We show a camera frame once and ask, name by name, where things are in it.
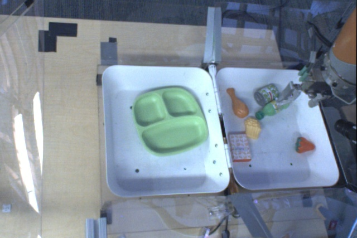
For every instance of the white plastic tray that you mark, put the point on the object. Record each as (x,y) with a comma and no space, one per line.
(122,131)
(279,164)

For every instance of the green bottle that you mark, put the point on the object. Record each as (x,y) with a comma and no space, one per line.
(268,110)

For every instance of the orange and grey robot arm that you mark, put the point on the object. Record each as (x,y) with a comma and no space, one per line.
(346,44)

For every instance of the black cylinder on white bracket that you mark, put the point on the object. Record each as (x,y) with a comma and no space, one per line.
(345,127)

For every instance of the orange toy carrot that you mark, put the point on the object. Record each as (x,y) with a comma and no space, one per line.
(305,145)

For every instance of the yellow toy fries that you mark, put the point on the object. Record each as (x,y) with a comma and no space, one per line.
(253,128)

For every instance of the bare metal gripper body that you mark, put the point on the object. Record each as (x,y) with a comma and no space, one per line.
(320,89)

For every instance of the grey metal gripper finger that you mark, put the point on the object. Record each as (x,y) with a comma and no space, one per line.
(286,91)
(293,97)

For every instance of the green and white can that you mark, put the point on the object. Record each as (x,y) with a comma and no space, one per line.
(265,94)

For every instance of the orange toy chicken drumstick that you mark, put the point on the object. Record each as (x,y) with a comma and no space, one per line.
(240,108)

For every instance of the orange patterned carton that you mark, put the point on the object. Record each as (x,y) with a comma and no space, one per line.
(240,147)

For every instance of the green divided plate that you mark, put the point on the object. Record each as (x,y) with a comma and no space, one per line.
(173,133)

